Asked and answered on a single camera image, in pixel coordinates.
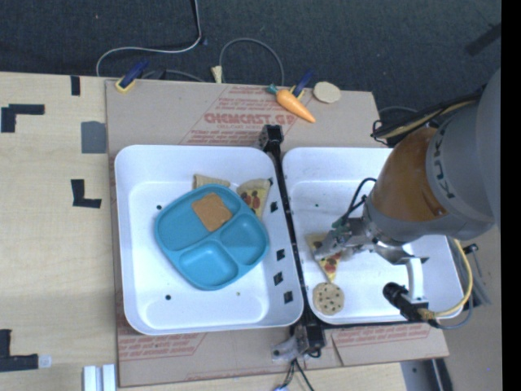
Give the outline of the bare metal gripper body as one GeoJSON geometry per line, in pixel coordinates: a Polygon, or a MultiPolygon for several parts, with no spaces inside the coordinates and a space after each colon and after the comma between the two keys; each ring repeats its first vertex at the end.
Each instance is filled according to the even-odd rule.
{"type": "Polygon", "coordinates": [[[402,256],[405,243],[385,235],[370,219],[365,217],[339,218],[332,224],[330,239],[335,239],[339,252],[348,246],[376,252],[382,256],[402,256]]]}

